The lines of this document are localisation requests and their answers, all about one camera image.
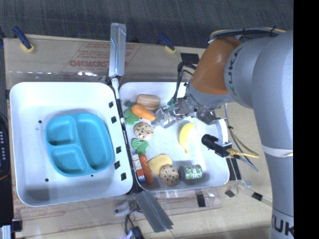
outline white tray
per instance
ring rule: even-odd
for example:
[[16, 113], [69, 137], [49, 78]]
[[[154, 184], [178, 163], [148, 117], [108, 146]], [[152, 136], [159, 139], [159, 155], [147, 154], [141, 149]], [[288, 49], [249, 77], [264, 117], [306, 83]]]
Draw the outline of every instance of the white tray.
[[[25, 204], [45, 206], [113, 197], [131, 189], [133, 178], [120, 118], [114, 93], [107, 85], [23, 82], [10, 91], [10, 109], [16, 188]], [[92, 113], [105, 123], [115, 154], [110, 167], [75, 177], [63, 176], [53, 168], [44, 130], [51, 119], [70, 113]]]
[[[176, 83], [171, 82], [130, 82], [125, 83], [120, 88], [120, 98], [123, 112], [128, 109], [125, 104], [130, 101], [136, 103], [137, 97], [140, 94], [156, 95], [161, 99], [161, 106], [165, 106], [174, 95]], [[183, 97], [185, 94], [185, 86], [181, 84], [178, 92], [178, 97]], [[178, 142], [178, 133], [181, 126], [187, 121], [195, 123], [196, 133], [193, 135], [193, 141], [189, 143], [190, 154], [186, 154], [185, 150]], [[126, 125], [129, 143], [136, 138], [133, 131], [133, 125]], [[172, 159], [173, 165], [178, 169], [180, 166], [199, 164], [203, 169], [201, 179], [180, 181], [175, 186], [166, 186], [159, 176], [153, 174], [154, 183], [147, 185], [140, 183], [140, 186], [147, 191], [161, 192], [171, 190], [191, 190], [205, 187], [216, 187], [225, 184], [229, 179], [229, 170], [225, 158], [215, 154], [213, 150], [208, 150], [201, 143], [201, 138], [204, 134], [210, 134], [223, 141], [228, 141], [227, 126], [223, 119], [215, 124], [207, 126], [198, 119], [191, 117], [185, 118], [178, 123], [173, 124], [169, 128], [157, 126], [154, 129], [154, 138], [149, 141], [147, 148], [148, 160], [159, 154], [167, 154]]]

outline blue divided plate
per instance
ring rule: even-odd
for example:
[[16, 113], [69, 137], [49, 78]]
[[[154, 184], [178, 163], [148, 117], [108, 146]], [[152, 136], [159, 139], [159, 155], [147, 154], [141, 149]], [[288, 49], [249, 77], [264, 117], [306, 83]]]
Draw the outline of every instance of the blue divided plate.
[[65, 176], [100, 172], [114, 159], [109, 132], [104, 122], [93, 114], [52, 119], [45, 128], [45, 140], [53, 167]]

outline white band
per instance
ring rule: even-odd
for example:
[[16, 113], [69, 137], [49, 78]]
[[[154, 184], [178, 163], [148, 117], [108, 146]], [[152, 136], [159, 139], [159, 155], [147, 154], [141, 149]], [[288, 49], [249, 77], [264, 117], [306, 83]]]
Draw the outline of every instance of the white band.
[[265, 153], [274, 157], [293, 157], [294, 152], [291, 149], [274, 149], [266, 146], [262, 146]]

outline dark floor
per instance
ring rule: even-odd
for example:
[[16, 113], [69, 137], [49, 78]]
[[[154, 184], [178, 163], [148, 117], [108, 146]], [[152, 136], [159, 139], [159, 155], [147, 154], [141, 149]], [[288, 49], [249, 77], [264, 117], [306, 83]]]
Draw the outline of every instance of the dark floor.
[[[176, 46], [207, 46], [212, 31], [293, 27], [294, 0], [0, 0], [7, 37], [25, 33], [109, 40], [112, 22], [127, 25], [127, 41], [155, 44], [164, 33]], [[6, 113], [3, 52], [0, 111]]]

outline orange carrot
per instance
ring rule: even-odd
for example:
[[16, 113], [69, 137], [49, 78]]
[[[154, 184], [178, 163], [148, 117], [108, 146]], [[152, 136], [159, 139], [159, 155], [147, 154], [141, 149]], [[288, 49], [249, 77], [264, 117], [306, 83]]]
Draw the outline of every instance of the orange carrot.
[[149, 112], [147, 109], [145, 109], [143, 106], [139, 104], [133, 105], [131, 110], [133, 114], [143, 119], [155, 120], [156, 118], [151, 112]]
[[151, 185], [151, 184], [153, 184], [154, 179], [152, 176], [151, 168], [149, 166], [148, 158], [146, 157], [145, 154], [139, 155], [139, 158], [140, 158], [140, 162], [141, 162], [141, 166], [142, 166], [142, 170], [144, 173], [146, 184]]

